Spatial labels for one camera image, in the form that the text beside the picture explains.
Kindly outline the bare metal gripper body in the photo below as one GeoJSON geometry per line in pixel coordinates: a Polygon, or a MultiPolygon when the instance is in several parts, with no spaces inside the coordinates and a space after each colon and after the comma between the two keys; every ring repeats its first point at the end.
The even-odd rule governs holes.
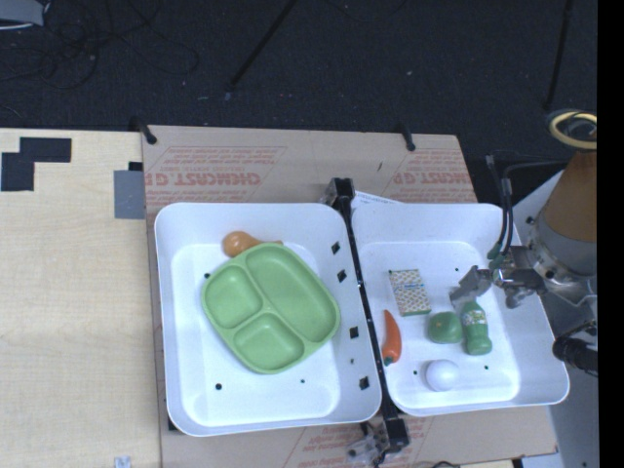
{"type": "Polygon", "coordinates": [[[594,294],[594,247],[511,246],[492,254],[494,283],[506,292],[594,294]]]}

